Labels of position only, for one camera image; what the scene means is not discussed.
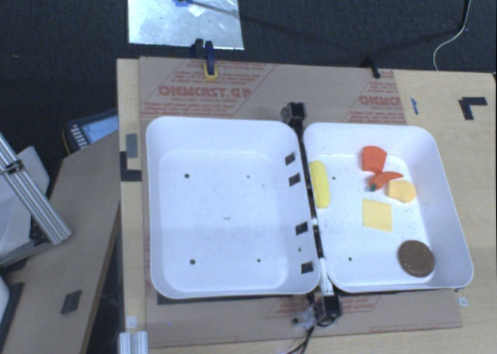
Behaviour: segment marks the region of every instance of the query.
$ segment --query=metal sheet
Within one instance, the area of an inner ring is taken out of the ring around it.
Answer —
[[[243,50],[237,0],[128,0],[130,43]]]

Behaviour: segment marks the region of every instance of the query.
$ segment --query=screen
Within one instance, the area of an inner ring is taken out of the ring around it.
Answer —
[[[104,120],[86,123],[85,125],[82,125],[81,128],[83,129],[83,132],[85,132],[90,143],[94,143],[117,130],[119,128],[119,119],[117,118],[117,115],[110,116]]]

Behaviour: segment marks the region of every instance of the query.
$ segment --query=black clip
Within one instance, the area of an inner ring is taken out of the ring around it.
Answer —
[[[214,60],[214,45],[211,40],[205,42],[203,45],[202,39],[197,39],[189,50],[191,58],[205,59],[206,63],[203,65],[203,72],[206,79],[217,78],[217,66]]]
[[[378,69],[376,68],[376,64],[374,63],[373,59],[369,56],[366,56],[364,60],[362,60],[359,64],[359,67],[370,67],[371,71],[373,72],[373,76],[376,79],[379,79],[381,77],[380,73],[378,72]]]

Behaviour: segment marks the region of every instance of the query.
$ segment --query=wooden table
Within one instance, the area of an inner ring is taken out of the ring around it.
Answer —
[[[23,290],[3,353],[86,353],[119,225],[117,139],[64,159],[50,203],[73,234],[5,276]],[[68,295],[78,300],[62,314]]]
[[[138,61],[118,62],[120,150],[126,136],[139,131]],[[497,352],[497,280],[495,253],[495,80],[490,74],[394,71],[407,124],[427,129],[436,139],[474,263],[474,279],[457,295],[463,327],[430,331],[312,338],[308,353]],[[487,106],[472,106],[466,120],[459,100],[484,97]],[[416,110],[412,106],[415,100]],[[128,159],[129,169],[141,168],[141,154]],[[121,186],[125,315],[146,329],[144,301],[141,183]],[[153,354],[281,353],[292,341],[247,342],[151,349]]]

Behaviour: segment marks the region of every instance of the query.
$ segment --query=orange toy carrot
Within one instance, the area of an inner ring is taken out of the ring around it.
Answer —
[[[383,187],[386,182],[393,179],[400,179],[401,177],[404,177],[404,175],[397,172],[378,173],[370,179],[370,191],[376,191]]]
[[[375,175],[383,171],[387,153],[379,147],[366,146],[363,149],[362,162],[363,170],[372,172]]]

